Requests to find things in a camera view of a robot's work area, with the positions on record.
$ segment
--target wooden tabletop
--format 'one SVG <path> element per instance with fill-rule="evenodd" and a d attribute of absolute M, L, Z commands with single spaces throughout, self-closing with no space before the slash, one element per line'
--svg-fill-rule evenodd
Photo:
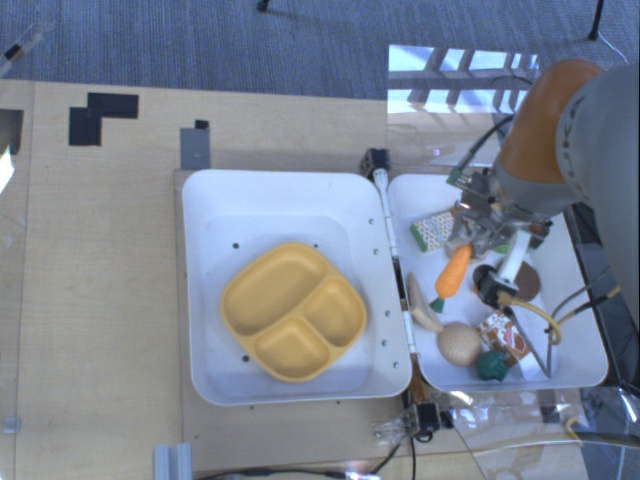
<path fill-rule="evenodd" d="M 69 108 L 86 107 L 89 92 L 136 94 L 139 116 L 103 119 L 100 147 L 70 146 Z M 214 167 L 355 172 L 367 148 L 400 144 L 387 135 L 386 102 L 2 81 L 0 108 L 16 105 L 26 112 L 15 157 L 24 178 L 12 182 L 27 217 L 24 277 L 19 343 L 6 337 L 1 364 L 9 376 L 17 365 L 22 427 L 15 441 L 3 436 L 3 479 L 13 458 L 18 479 L 150 479 L 154 446 L 185 439 L 196 471 L 386 454 L 369 429 L 401 410 L 396 399 L 212 407 L 214 438 L 185 435 L 174 217 L 180 129 L 196 119 L 210 123 Z M 465 133 L 486 122 L 470 118 Z M 283 448 L 292 433 L 308 437 Z M 568 477 L 586 478 L 572 450 Z M 407 453 L 388 478 L 407 475 Z M 483 478 L 455 431 L 418 453 L 418 478 Z"/>

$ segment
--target toy carrot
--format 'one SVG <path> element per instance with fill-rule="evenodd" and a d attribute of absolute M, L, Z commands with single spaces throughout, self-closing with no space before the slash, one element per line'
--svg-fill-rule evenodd
<path fill-rule="evenodd" d="M 456 249 L 451 255 L 449 263 L 447 263 L 447 266 L 444 267 L 444 270 L 438 276 L 436 280 L 436 293 L 438 294 L 438 298 L 429 304 L 435 312 L 442 313 L 444 299 L 453 297 L 460 288 L 462 279 L 464 279 L 464 275 L 467 272 L 471 253 L 471 244 L 463 245 L 459 249 Z"/>

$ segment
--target gray carpet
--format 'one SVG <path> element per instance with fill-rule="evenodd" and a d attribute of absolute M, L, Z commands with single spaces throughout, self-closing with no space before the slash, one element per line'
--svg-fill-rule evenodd
<path fill-rule="evenodd" d="M 386 99 L 389 44 L 620 58 L 586 39 L 596 0 L 0 0 L 0 48 L 52 30 L 10 78 Z M 640 0 L 606 0 L 601 32 L 639 56 Z"/>

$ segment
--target yellow divided plate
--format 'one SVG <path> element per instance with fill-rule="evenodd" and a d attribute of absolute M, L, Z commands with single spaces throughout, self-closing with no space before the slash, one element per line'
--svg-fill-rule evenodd
<path fill-rule="evenodd" d="M 249 355 L 286 382 L 325 371 L 367 323 L 349 281 L 318 251 L 293 242 L 242 269 L 222 292 L 220 312 Z"/>

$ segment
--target metal bracket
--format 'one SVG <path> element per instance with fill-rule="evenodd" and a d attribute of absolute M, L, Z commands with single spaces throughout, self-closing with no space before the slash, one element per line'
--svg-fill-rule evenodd
<path fill-rule="evenodd" d="M 157 445 L 153 450 L 153 480 L 193 480 L 191 444 Z"/>
<path fill-rule="evenodd" d="M 211 145 L 208 129 L 180 129 L 180 167 L 187 171 L 211 169 Z"/>
<path fill-rule="evenodd" d="M 20 418 L 4 418 L 2 420 L 2 433 L 3 434 L 17 434 L 20 432 L 22 421 Z"/>
<path fill-rule="evenodd" d="M 389 151 L 386 149 L 367 149 L 367 152 L 360 160 L 360 174 L 373 181 L 373 173 L 377 169 L 390 169 Z"/>
<path fill-rule="evenodd" d="M 373 427 L 373 439 L 376 446 L 395 446 L 405 437 L 414 436 L 420 430 L 418 409 L 410 405 L 395 418 Z"/>

